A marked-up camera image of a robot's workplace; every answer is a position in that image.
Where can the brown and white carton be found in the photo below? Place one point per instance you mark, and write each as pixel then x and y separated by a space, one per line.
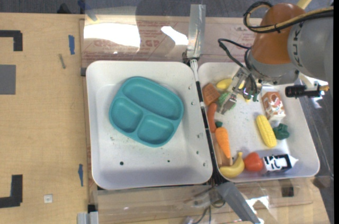
pixel 272 106

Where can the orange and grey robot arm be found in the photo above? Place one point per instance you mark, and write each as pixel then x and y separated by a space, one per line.
pixel 275 40

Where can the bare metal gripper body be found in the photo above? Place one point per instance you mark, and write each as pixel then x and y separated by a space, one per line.
pixel 239 80

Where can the yellow lemon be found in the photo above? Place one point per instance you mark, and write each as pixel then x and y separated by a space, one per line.
pixel 223 84

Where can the teal divided plate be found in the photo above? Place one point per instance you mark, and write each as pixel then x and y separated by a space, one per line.
pixel 148 109

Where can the tan bread loaf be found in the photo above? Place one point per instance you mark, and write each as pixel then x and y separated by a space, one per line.
pixel 222 159

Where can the white plastic tray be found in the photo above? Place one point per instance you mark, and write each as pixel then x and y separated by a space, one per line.
pixel 243 125
pixel 159 164

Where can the orange sausage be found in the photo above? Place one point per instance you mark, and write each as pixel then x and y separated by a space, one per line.
pixel 211 117

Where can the yellow corn cob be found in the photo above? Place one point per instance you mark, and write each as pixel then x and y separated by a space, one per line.
pixel 266 131

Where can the brown waffle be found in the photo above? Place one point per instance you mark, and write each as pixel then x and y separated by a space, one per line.
pixel 210 94

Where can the green broccoli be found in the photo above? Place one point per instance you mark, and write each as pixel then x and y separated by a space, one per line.
pixel 281 132

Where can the orange bell pepper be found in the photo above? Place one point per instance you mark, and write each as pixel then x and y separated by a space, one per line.
pixel 253 162

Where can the yellow banana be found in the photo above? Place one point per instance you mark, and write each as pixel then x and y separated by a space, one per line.
pixel 234 169

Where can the orange carrot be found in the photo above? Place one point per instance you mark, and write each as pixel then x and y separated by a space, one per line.
pixel 223 139

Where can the brown cardboard board red print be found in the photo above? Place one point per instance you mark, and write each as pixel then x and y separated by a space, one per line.
pixel 159 44

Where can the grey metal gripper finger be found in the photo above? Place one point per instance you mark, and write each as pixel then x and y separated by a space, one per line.
pixel 231 102
pixel 222 107

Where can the green leafy vegetable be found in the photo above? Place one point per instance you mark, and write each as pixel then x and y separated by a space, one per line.
pixel 223 97

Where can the black and white carton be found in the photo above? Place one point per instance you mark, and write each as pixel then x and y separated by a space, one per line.
pixel 276 163

